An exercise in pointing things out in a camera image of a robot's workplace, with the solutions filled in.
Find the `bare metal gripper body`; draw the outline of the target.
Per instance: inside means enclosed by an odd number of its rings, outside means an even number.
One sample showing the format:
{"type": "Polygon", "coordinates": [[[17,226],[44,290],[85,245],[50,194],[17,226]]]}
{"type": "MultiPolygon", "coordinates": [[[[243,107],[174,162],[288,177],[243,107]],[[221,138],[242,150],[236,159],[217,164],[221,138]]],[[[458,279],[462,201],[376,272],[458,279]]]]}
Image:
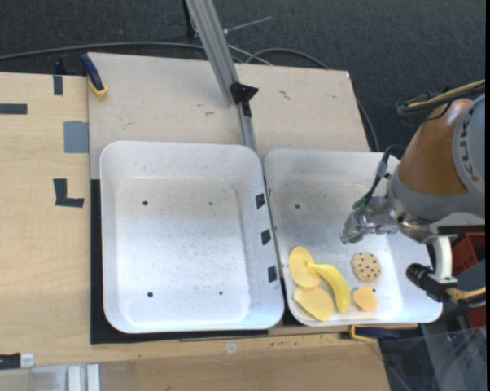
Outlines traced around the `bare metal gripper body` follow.
{"type": "Polygon", "coordinates": [[[431,223],[408,213],[399,200],[394,202],[383,196],[372,197],[361,203],[360,214],[372,215],[376,222],[376,231],[367,235],[393,235],[400,232],[420,244],[428,244],[437,238],[431,223]]]}

